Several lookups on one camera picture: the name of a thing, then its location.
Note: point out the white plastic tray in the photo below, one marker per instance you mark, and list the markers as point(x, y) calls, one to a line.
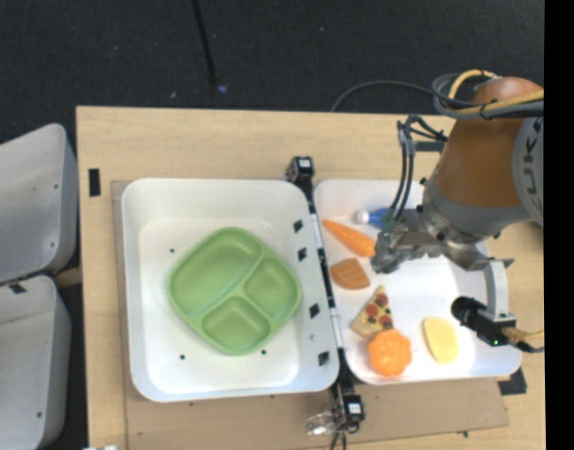
point(155, 298)
point(423, 293)

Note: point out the green divided plate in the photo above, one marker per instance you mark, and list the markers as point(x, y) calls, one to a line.
point(231, 289)

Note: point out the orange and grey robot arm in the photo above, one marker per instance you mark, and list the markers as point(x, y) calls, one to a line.
point(479, 167)

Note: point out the pizza slice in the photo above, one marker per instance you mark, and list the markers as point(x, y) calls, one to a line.
point(375, 314)

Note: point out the orange carrot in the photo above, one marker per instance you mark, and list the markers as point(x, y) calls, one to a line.
point(350, 238)

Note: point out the brown bread slice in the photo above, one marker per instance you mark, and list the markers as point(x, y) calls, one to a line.
point(349, 274)

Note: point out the thin black and white rod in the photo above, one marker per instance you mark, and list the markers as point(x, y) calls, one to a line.
point(325, 270)

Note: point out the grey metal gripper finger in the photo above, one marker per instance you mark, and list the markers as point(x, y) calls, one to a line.
point(382, 263)
point(383, 241)

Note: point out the blue and white bottle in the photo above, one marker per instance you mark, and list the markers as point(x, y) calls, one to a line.
point(375, 216)

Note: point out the yellow oval slice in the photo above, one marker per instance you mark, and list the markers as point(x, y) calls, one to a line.
point(441, 340)

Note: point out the black cylinder on white bracket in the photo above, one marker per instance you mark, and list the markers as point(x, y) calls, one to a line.
point(474, 316)

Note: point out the orange flower-shaped biscuit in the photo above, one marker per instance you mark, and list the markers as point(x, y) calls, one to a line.
point(390, 353)

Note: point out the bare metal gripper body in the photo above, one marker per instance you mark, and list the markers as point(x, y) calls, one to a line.
point(427, 244)

